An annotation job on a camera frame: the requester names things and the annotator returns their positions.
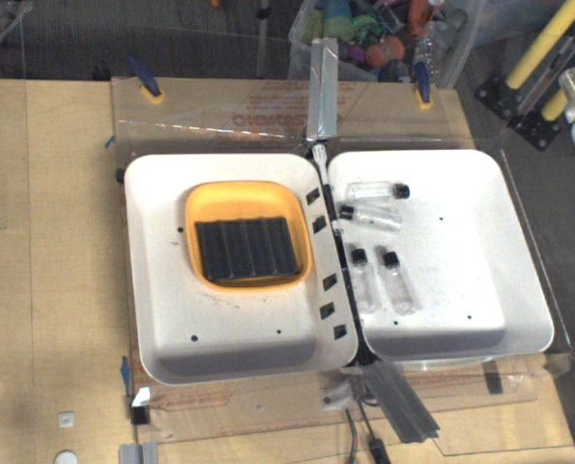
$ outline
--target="black connector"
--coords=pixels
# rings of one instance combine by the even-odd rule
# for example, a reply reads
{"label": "black connector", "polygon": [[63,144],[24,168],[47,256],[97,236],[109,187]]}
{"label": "black connector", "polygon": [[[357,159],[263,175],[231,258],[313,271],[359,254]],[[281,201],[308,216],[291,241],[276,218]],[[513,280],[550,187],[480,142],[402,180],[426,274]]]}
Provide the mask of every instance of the black connector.
{"label": "black connector", "polygon": [[386,446],[381,438],[372,438],[368,442],[368,449],[373,456],[375,464],[391,464],[386,452]]}

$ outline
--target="bottle with black cap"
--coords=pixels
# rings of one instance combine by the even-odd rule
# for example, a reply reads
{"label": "bottle with black cap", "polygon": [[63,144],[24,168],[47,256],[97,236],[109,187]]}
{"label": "bottle with black cap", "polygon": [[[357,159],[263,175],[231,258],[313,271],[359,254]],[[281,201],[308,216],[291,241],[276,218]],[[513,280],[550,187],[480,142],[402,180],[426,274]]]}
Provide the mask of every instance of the bottle with black cap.
{"label": "bottle with black cap", "polygon": [[362,203],[388,203],[395,199],[410,197],[410,187],[407,184],[393,184],[388,181],[353,182],[345,191],[348,201]]}
{"label": "bottle with black cap", "polygon": [[339,209],[338,216],[339,218],[351,220],[353,223],[359,225],[393,232],[401,230],[402,225],[402,218],[397,211],[391,208],[373,205],[342,205]]}
{"label": "bottle with black cap", "polygon": [[375,312],[380,306],[380,296],[373,267],[366,259],[364,249],[352,251],[354,267],[351,273],[354,296],[358,303],[358,311],[363,314]]}
{"label": "bottle with black cap", "polygon": [[401,266],[396,252],[387,252],[383,256],[384,268],[380,272],[384,287],[397,314],[413,314],[419,304],[409,285],[405,270]]}

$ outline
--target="dark floor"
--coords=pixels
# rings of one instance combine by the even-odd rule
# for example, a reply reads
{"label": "dark floor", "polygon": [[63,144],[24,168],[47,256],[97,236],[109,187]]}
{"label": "dark floor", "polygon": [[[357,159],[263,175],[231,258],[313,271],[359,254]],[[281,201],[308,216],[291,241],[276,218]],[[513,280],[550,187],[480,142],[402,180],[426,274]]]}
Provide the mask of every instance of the dark floor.
{"label": "dark floor", "polygon": [[[27,0],[33,11],[0,50],[0,77],[89,80],[96,64],[114,75],[130,75],[127,54],[156,75],[254,77],[258,0]],[[289,65],[287,35],[302,0],[272,0],[267,77],[284,78]],[[570,34],[575,37],[575,25]],[[557,317],[552,349],[575,352],[575,148],[567,130],[544,152],[535,150],[474,100],[475,88],[492,73],[507,73],[532,36],[473,50],[456,89],[481,148],[507,168],[520,209],[537,244],[543,288]],[[575,439],[575,362],[557,378]]]}

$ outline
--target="wooden table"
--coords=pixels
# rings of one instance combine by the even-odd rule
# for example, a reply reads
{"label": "wooden table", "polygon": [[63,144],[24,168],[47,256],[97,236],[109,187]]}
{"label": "wooden table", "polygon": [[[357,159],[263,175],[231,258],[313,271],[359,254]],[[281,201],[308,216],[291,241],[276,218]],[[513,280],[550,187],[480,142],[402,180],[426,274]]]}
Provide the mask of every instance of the wooden table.
{"label": "wooden table", "polygon": [[[440,93],[450,130],[469,136],[456,94]],[[112,135],[107,83],[0,80],[0,464],[49,463],[65,449],[82,464],[116,463],[135,441],[120,374],[130,338]],[[535,400],[436,413],[440,439],[389,445],[390,459],[575,463],[553,380],[538,363],[533,373]],[[59,427],[66,412],[73,426]],[[374,425],[395,441],[387,422]],[[348,441],[347,425],[328,424],[160,445],[159,462],[342,463]]]}

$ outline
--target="yellow pole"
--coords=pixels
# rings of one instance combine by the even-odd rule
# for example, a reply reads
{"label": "yellow pole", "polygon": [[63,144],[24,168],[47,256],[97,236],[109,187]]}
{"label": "yellow pole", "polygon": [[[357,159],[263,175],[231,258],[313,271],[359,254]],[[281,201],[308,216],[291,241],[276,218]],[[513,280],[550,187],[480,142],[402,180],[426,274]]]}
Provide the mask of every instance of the yellow pole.
{"label": "yellow pole", "polygon": [[506,84],[510,89],[518,90],[523,86],[574,20],[575,0],[566,0],[506,78]]}
{"label": "yellow pole", "polygon": [[540,114],[546,121],[553,122],[564,112],[567,103],[566,95],[562,88],[560,88],[558,92],[545,103],[545,106],[540,110]]}

